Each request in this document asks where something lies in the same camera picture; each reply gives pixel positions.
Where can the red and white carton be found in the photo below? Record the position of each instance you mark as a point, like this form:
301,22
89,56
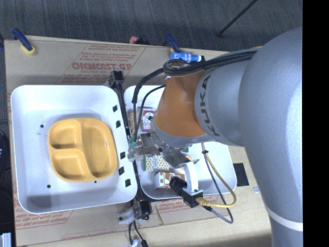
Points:
147,118

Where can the white and orange carton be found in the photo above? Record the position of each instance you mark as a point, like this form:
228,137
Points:
163,180

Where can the black cylinder on white bracket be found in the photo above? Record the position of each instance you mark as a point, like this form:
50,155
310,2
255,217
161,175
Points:
190,176

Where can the brown cardboard board red print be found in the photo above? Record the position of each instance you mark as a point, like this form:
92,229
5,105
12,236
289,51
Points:
102,60

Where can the white plastic tray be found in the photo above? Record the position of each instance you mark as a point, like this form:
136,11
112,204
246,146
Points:
221,168
30,107

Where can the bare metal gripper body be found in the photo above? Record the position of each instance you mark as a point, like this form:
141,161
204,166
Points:
151,145

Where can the tan toy biscuit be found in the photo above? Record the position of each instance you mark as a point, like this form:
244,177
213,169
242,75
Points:
131,121

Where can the thin black and white rod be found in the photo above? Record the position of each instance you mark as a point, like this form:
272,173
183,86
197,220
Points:
123,104

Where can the orange dotted white packet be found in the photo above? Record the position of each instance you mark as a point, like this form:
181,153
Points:
156,163

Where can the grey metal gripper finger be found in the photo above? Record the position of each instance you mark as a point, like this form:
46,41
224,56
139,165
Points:
134,155

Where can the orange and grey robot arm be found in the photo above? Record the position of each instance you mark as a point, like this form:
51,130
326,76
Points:
257,112

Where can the yellow divided plate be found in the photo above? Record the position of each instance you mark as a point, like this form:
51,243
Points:
82,150

